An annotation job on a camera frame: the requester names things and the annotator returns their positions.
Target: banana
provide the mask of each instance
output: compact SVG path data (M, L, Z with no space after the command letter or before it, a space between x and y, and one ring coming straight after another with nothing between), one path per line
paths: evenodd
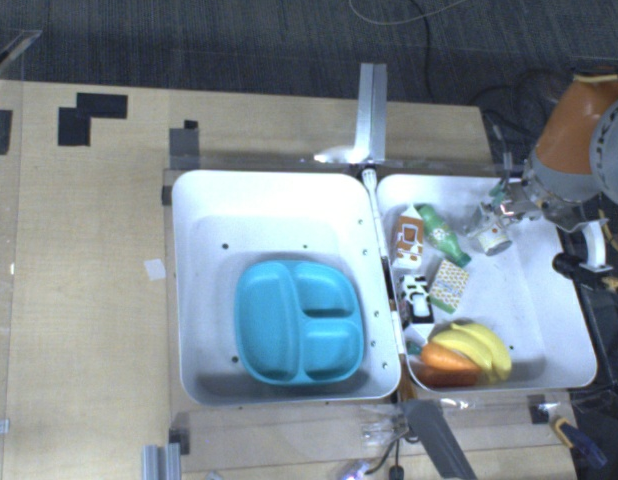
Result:
M449 329L436 334L430 341L466 355L483 372L491 373L492 357L489 348L471 334L457 329Z
M481 324L451 324L451 328L460 332L466 333L468 336L473 336L484 344L492 356L493 369L500 380L507 380L511 375L511 356L509 350L491 329Z

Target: bottle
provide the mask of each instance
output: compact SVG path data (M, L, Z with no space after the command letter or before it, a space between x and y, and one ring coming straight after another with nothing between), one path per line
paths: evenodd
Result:
M433 207L425 204L418 208L418 213L425 222L425 237L431 245L444 252L451 261L461 268L471 261L471 256L466 254L458 245L456 234Z

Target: orange vegetable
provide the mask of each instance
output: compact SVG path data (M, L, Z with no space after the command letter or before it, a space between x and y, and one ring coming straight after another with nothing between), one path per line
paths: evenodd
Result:
M439 370L433 366L424 366L416 377L425 386L431 388L464 388L473 386L478 382L480 374L475 371L449 371Z
M480 367L465 356L438 345L427 343L422 347L420 359L428 366L449 372L481 372Z

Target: wooden table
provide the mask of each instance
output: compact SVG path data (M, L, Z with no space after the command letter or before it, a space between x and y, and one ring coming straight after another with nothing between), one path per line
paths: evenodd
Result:
M198 121L205 151L246 147L306 155L352 143L356 102L13 87L22 97L21 154L14 147L0 157L1 179L9 180L14 162L21 166L11 332L8 346L0 346L9 359L11 423L2 478L139 478L142 447L164 445L170 426L165 281L151 280L144 264L165 255L160 191L169 128ZM90 147L59 147L58 108L75 107L77 92L125 94L128 116L92 119ZM20 120L14 121L17 135ZM387 143L390 154L417 150L431 159L490 161L479 112L470 107L389 104ZM480 478L575 478L568 450L547 425L508 430L524 435L513 436L505 448L496 439L469 443L475 440L470 428L459 437ZM503 431L494 427L493 435ZM401 462L408 479L438 478L422 450ZM333 478L339 466L317 461L219 473L225 480L318 479ZM386 472L374 478L386 478Z

